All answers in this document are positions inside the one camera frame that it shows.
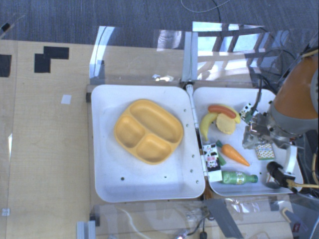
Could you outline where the yellow banana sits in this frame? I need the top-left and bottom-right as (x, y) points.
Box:
(200, 105), (242, 142)

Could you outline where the tall cow print carton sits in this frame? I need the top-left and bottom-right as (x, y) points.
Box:
(201, 143), (223, 182)

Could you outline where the small cow print carton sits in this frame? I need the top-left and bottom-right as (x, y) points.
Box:
(239, 103), (253, 120)

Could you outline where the yellow divided plate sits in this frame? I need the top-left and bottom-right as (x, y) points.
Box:
(114, 99), (184, 165)

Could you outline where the orange carrot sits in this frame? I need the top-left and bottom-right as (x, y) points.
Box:
(215, 140), (251, 167)

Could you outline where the green plastic bottle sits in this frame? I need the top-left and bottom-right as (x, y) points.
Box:
(221, 170), (259, 185)

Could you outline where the red sausage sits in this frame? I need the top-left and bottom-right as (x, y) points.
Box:
(207, 104), (237, 120)

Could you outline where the black cylinder on white bracket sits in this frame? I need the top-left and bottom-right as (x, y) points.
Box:
(266, 145), (299, 190)

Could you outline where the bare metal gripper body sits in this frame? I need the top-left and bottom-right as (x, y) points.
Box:
(245, 112), (290, 149)

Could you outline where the green and yellow packet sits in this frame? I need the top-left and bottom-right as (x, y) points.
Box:
(254, 143), (276, 161)

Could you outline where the white plastic tray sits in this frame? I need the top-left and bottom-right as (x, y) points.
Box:
(90, 84), (206, 204)
(192, 87), (305, 197)

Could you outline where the yellow round biscuit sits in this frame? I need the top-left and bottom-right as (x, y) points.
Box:
(215, 113), (236, 135)

